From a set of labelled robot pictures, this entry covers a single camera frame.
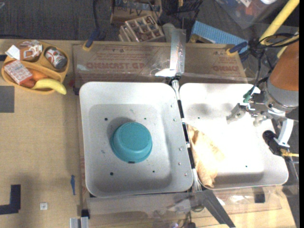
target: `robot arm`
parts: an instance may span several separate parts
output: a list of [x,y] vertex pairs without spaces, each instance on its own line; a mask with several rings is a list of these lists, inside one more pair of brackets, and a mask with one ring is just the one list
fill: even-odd
[[246,113],[255,118],[254,125],[272,119],[280,125],[280,134],[274,137],[278,146],[288,148],[294,120],[286,118],[299,105],[299,42],[287,46],[266,82],[259,85],[260,93],[249,92],[247,105],[237,104],[227,116],[227,123]]

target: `blue clamp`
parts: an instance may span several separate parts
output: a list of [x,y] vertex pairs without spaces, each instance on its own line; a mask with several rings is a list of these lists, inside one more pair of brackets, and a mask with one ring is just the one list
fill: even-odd
[[233,48],[230,48],[226,50],[226,53],[228,56],[234,56],[235,54],[239,53],[243,48],[245,48],[248,45],[246,41],[234,46]]
[[72,190],[73,190],[73,195],[76,195],[75,193],[75,176],[71,175],[71,186],[72,186]]
[[88,40],[85,41],[85,43],[82,46],[82,49],[85,51],[89,51],[91,50],[92,46],[93,46],[93,42],[94,40],[96,40],[96,38],[99,35],[99,28],[96,28],[93,33],[90,35],[90,38]]

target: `food box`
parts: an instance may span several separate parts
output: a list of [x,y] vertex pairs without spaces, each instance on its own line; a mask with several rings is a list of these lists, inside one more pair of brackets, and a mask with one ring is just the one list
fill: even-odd
[[42,52],[42,44],[37,40],[20,41],[12,45],[5,53],[17,60],[32,61]]
[[128,29],[128,34],[131,35],[132,41],[165,41],[165,35],[163,34],[162,29],[150,15],[126,21],[125,24]]
[[21,85],[23,82],[31,79],[33,75],[31,72],[24,67],[24,65],[19,61],[12,61],[4,66],[4,71],[12,78],[14,81]]

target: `teal bowl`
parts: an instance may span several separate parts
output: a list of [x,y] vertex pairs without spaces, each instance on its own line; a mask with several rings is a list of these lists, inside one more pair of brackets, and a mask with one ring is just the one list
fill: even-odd
[[152,151],[152,137],[144,125],[135,122],[125,123],[113,133],[111,148],[122,161],[142,162]]

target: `plastic bin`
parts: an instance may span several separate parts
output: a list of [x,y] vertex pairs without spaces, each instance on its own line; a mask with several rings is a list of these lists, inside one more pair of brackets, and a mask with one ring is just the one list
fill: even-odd
[[229,16],[246,29],[269,16],[288,0],[215,0]]

